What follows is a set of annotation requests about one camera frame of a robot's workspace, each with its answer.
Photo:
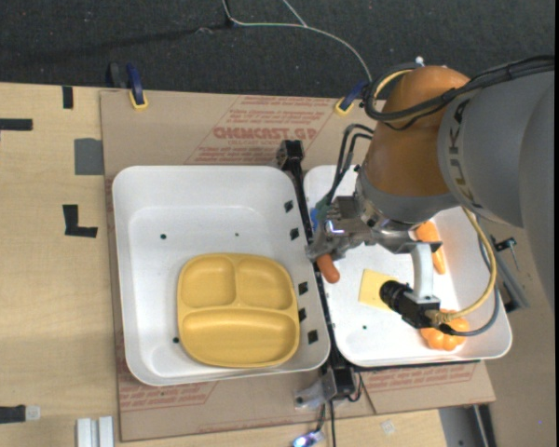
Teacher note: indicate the yellow cheese slice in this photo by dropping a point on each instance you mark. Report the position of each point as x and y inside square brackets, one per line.
[370, 289]

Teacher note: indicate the yellow divided plate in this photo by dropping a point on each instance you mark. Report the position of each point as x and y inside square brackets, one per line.
[237, 310]

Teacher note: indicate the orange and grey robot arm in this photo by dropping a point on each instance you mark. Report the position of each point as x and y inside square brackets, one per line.
[489, 156]

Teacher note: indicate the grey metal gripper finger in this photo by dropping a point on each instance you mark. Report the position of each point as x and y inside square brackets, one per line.
[339, 248]
[317, 251]

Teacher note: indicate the orange pumpkin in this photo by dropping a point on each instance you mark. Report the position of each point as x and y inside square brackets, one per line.
[440, 340]

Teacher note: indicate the brown cardboard board red print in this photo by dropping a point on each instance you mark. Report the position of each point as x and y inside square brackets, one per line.
[177, 133]

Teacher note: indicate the orange sausage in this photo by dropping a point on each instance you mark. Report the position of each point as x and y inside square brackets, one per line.
[330, 270]

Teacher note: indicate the orange carrot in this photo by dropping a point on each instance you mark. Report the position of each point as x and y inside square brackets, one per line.
[429, 234]

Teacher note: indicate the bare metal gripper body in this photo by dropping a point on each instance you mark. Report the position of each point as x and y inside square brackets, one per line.
[354, 228]

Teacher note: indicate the black cylinder on white bracket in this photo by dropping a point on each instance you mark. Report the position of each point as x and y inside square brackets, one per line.
[407, 303]

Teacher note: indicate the white plastic tray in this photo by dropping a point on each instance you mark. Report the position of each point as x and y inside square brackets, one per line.
[149, 268]
[377, 338]

